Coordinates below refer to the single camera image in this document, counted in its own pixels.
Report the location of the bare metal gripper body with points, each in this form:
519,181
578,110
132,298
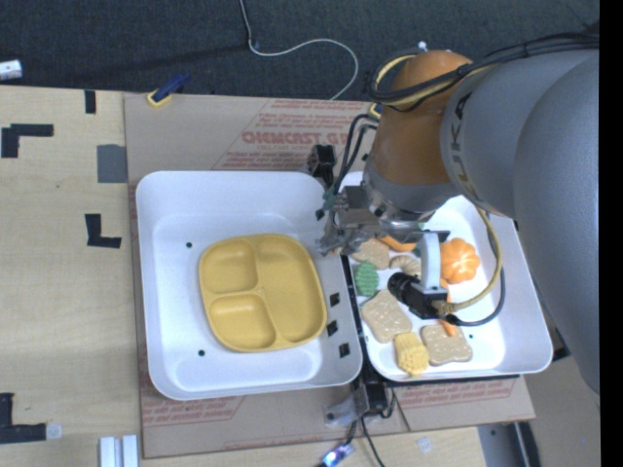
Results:
362,214

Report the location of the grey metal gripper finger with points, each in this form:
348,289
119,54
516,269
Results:
351,248
327,242

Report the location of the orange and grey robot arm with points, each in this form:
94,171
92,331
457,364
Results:
535,129

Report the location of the beige toy biscuit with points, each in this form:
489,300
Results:
374,254

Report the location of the green toy leafy vegetable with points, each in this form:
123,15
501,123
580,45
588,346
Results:
366,278

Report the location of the tan toy croissant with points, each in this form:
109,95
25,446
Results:
407,262

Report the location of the beige toy bread slice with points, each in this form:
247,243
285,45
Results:
385,316
445,344

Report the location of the yellow divided plate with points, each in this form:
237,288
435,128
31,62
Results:
263,292

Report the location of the orange toy pumpkin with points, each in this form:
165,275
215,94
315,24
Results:
460,260

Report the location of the yellow toy corn cob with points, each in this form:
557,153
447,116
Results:
412,354

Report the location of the white plastic tray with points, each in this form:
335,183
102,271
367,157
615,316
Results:
175,280
506,329

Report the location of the brown cardboard board, red print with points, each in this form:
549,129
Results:
194,134

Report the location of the black cylinder on white bracket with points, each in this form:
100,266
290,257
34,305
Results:
429,261

